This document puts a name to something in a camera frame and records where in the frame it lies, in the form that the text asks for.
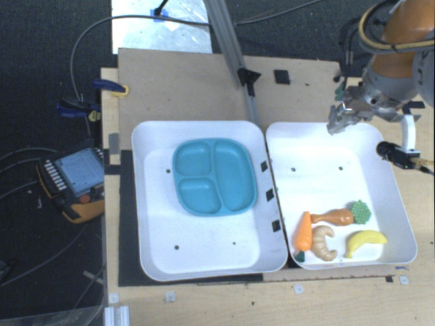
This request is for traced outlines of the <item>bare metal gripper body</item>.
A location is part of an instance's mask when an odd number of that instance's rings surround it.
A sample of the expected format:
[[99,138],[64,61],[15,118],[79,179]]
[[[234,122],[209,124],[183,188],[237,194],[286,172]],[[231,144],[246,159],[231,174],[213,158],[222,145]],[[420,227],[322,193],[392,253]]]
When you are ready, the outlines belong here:
[[380,90],[369,86],[350,86],[345,90],[338,106],[338,116],[344,110],[353,110],[357,122],[371,121],[374,116],[388,122],[397,122],[402,118],[398,113],[403,103],[385,96]]

